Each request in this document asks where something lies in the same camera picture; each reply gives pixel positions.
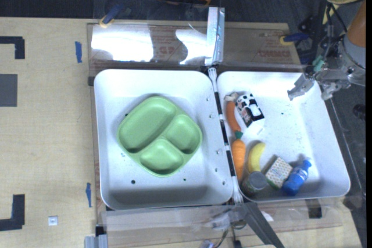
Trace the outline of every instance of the dark gray square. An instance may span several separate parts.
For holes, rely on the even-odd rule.
[[[0,74],[0,106],[17,106],[17,74]]]

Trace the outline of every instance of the orange carrot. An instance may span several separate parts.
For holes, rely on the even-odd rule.
[[[240,128],[237,119],[235,119],[235,103],[232,101],[227,102],[226,104],[226,119],[228,122],[228,125],[232,129],[232,131],[242,131]]]
[[[245,144],[241,139],[236,139],[231,145],[232,160],[234,162],[235,172],[240,181],[243,175]]]

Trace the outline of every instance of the beige table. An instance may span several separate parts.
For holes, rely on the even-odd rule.
[[[83,247],[84,237],[95,232],[87,84],[89,22],[92,20],[0,18],[0,36],[22,36],[26,41],[24,60],[14,59],[13,45],[0,45],[0,73],[18,75],[17,107],[0,107],[0,218],[10,218],[13,195],[26,197],[25,225],[0,232],[0,247]],[[76,41],[82,44],[82,63],[77,63]],[[92,187],[90,208],[87,183]],[[339,224],[335,227],[295,232],[274,229],[286,247],[360,247],[349,210],[341,203],[337,210]],[[58,216],[58,225],[49,226],[49,216]],[[262,244],[255,235],[241,240],[244,246]],[[156,247],[199,247],[200,243]],[[232,247],[231,241],[221,247]]]

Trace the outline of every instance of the green plate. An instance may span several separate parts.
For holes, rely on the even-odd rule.
[[[142,168],[168,177],[182,168],[202,143],[199,126],[181,108],[161,96],[135,107],[120,123],[117,140]]]

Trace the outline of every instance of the banana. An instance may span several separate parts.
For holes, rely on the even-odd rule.
[[[260,158],[265,150],[265,143],[256,144],[248,153],[248,172],[252,173],[254,171],[261,171]]]

